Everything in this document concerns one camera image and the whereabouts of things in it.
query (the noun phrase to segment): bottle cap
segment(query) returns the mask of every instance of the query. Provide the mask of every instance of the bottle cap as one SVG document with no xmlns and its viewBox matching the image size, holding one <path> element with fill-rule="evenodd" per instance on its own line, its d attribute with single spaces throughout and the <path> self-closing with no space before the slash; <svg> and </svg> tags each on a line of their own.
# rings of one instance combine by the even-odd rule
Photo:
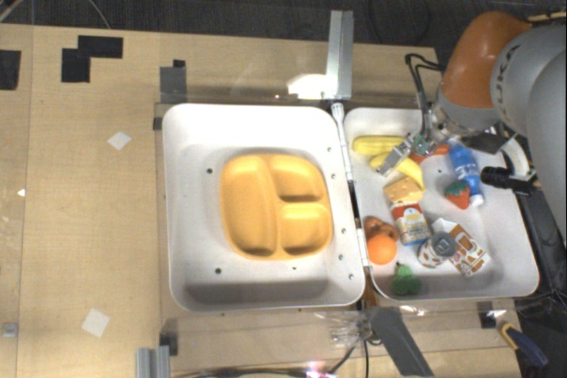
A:
<svg viewBox="0 0 567 378">
<path fill-rule="evenodd" d="M 480 206 L 485 202 L 485 198 L 482 197 L 482 194 L 475 194 L 474 196 L 470 196 L 470 206 Z"/>
<path fill-rule="evenodd" d="M 453 257 L 457 252 L 454 238 L 447 232 L 437 232 L 431 237 L 431 247 L 441 257 Z"/>
</svg>

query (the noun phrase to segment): black tape mark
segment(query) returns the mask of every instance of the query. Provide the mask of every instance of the black tape mark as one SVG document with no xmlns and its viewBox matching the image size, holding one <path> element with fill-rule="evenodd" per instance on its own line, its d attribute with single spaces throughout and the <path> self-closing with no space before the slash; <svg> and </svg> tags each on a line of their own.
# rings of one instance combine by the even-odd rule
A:
<svg viewBox="0 0 567 378">
<path fill-rule="evenodd" d="M 19 50 L 0 50 L 0 90 L 15 90 L 19 82 Z"/>
<path fill-rule="evenodd" d="M 161 126 L 163 124 L 163 118 L 161 117 L 154 117 L 153 118 L 153 125 L 152 125 L 152 129 L 154 131 L 161 131 Z"/>
<path fill-rule="evenodd" d="M 122 58 L 124 39 L 109 36 L 79 35 L 80 58 Z"/>
<path fill-rule="evenodd" d="M 90 82 L 90 60 L 77 49 L 63 49 L 61 60 L 62 82 Z"/>
</svg>

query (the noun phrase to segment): toy banana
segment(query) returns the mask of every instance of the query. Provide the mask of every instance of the toy banana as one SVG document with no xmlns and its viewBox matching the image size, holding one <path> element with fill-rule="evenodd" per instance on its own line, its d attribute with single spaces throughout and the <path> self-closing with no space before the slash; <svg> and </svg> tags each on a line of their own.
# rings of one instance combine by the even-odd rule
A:
<svg viewBox="0 0 567 378">
<path fill-rule="evenodd" d="M 404 141 L 396 135 L 361 135 L 353 140 L 353 150 L 364 156 L 376 156 L 390 150 Z"/>
<path fill-rule="evenodd" d="M 386 160 L 388 153 L 389 151 L 386 151 L 373 157 L 370 160 L 370 166 L 375 169 L 379 168 Z M 422 168 L 410 158 L 405 158 L 401 161 L 401 163 L 396 167 L 396 170 L 399 170 L 404 175 L 413 178 L 421 189 L 425 189 L 425 186 L 423 185 Z"/>
</svg>

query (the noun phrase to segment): yellow plastic plate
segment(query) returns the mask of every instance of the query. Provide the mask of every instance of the yellow plastic plate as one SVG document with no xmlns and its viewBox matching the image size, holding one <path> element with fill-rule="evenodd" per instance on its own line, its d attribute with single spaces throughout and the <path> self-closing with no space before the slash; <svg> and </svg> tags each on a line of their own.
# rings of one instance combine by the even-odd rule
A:
<svg viewBox="0 0 567 378">
<path fill-rule="evenodd" d="M 221 174 L 221 219 L 230 246 L 257 260 L 286 260 L 322 251 L 332 238 L 324 179 L 306 159 L 250 154 Z"/>
</svg>

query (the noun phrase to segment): toy orange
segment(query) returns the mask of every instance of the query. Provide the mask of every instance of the toy orange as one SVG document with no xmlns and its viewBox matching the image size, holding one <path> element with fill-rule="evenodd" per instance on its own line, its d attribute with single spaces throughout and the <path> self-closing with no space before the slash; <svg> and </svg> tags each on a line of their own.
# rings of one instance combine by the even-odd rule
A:
<svg viewBox="0 0 567 378">
<path fill-rule="evenodd" d="M 370 261 L 377 265 L 390 263 L 398 253 L 396 242 L 384 233 L 372 236 L 366 244 Z"/>
</svg>

